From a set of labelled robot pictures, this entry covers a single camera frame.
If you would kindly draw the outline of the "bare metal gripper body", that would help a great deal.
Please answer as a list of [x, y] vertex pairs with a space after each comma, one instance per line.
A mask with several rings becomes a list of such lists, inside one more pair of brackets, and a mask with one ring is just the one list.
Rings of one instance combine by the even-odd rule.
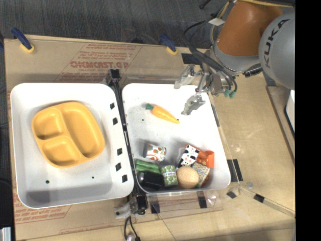
[[218, 96], [226, 91], [223, 78], [211, 71], [200, 70], [196, 73], [200, 81], [196, 88], [196, 94], [208, 93], [212, 96]]

